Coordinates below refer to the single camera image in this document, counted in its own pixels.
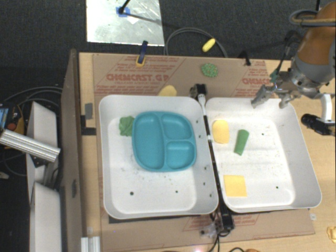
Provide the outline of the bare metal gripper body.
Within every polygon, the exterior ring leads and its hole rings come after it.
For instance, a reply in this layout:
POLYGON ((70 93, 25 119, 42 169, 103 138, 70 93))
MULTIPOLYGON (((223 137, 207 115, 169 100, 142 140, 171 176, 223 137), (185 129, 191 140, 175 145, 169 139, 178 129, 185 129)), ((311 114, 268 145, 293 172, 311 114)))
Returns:
POLYGON ((274 71, 271 74, 272 91, 279 97, 299 98, 301 96, 310 99, 320 97, 320 88, 325 82, 316 82, 296 71, 274 71))

